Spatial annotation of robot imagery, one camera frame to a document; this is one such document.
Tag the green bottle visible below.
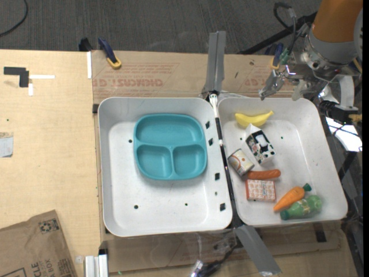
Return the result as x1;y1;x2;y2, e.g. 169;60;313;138
280;194;323;221

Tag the orange and white packet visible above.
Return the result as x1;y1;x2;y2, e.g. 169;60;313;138
244;178;277;203

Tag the white plastic tray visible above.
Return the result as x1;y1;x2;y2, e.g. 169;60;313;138
97;96;234;238
216;96;349;228

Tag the black cylinder on white bracket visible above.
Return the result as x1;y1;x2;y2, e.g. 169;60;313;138
318;75;359;124

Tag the white milk carton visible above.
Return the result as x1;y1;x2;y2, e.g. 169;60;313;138
244;123;277;166

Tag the yellow banana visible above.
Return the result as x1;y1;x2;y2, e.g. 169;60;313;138
234;110;275;128

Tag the blue divided plate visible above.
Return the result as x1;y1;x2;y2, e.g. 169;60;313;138
133;113;209;181

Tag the white and orange can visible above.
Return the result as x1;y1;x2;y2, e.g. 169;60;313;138
227;148;255;177

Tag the brown cardboard board red print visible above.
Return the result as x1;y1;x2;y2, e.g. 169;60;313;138
91;49;350;274

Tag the orange carrot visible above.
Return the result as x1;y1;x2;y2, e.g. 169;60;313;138
273;182;312;212

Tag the brown paper bag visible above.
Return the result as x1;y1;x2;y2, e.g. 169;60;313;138
0;209;79;277

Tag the orange sausage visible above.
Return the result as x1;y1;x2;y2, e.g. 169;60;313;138
245;169;282;181

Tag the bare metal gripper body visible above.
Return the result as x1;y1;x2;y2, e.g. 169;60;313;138
284;42;360;96

